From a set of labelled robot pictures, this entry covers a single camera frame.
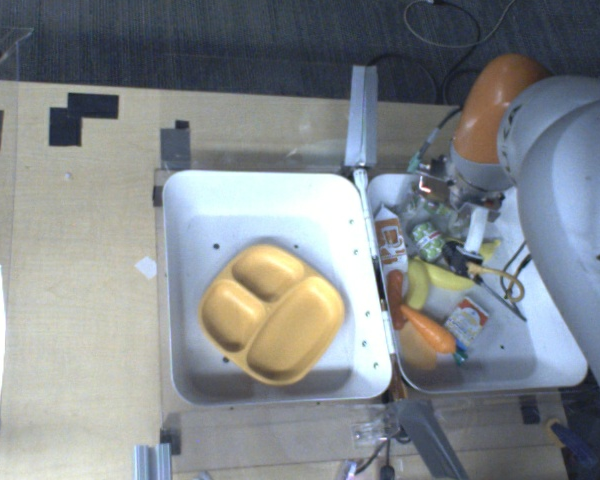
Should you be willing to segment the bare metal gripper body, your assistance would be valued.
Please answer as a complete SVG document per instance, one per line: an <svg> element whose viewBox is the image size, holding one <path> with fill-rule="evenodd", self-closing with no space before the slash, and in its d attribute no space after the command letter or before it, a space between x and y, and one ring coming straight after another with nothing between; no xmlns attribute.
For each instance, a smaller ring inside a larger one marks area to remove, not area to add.
<svg viewBox="0 0 600 480"><path fill-rule="evenodd" d="M504 201L502 190L489 191L470 181L449 156L439 156L422 164L418 173L418 193L428 201L444 204L458 213L476 208L499 214Z"/></svg>

